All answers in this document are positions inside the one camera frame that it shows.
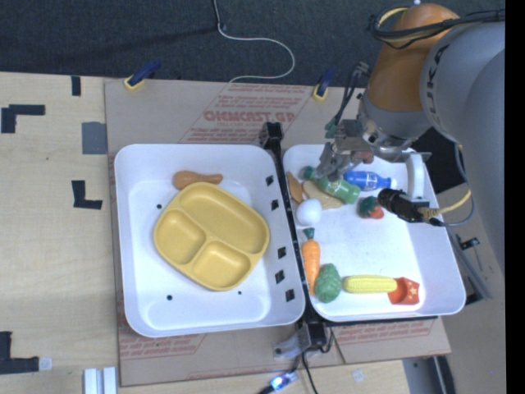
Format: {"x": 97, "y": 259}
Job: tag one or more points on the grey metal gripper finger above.
{"x": 342, "y": 170}
{"x": 327, "y": 160}

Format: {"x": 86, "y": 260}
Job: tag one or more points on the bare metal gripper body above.
{"x": 353, "y": 138}

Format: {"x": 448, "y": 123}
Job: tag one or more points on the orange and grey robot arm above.
{"x": 463, "y": 97}

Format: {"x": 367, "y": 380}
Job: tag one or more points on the green toy bottle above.
{"x": 342, "y": 189}

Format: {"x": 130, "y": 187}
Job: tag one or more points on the blue toy bottle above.
{"x": 367, "y": 180}

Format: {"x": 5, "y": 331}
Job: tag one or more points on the pale yellow toy bread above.
{"x": 326, "y": 200}

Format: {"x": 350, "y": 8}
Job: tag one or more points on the orange toy pizza slice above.
{"x": 294, "y": 189}

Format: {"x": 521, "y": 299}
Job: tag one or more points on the red toy strawberry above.
{"x": 371, "y": 208}

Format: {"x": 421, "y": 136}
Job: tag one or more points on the white toy egg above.
{"x": 309, "y": 212}

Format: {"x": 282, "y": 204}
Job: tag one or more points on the thin black rod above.
{"x": 292, "y": 220}

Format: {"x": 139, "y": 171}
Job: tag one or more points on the white plastic tray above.
{"x": 139, "y": 261}
{"x": 369, "y": 244}

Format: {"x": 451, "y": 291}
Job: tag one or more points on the orange toy carrot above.
{"x": 311, "y": 257}

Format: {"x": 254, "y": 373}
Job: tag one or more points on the green toy lettuce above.
{"x": 328, "y": 284}

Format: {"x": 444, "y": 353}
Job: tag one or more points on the yellow toy corn cob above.
{"x": 369, "y": 284}

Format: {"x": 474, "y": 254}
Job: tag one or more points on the red toy fries carton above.
{"x": 405, "y": 291}

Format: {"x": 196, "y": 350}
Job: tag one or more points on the yellow divided plate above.
{"x": 213, "y": 236}

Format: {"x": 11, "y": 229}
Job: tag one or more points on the brown toy chicken drumstick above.
{"x": 186, "y": 177}

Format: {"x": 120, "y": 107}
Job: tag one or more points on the brown cardboard board red print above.
{"x": 172, "y": 113}

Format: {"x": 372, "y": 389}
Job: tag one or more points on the black cylinder on white bracket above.
{"x": 400, "y": 202}

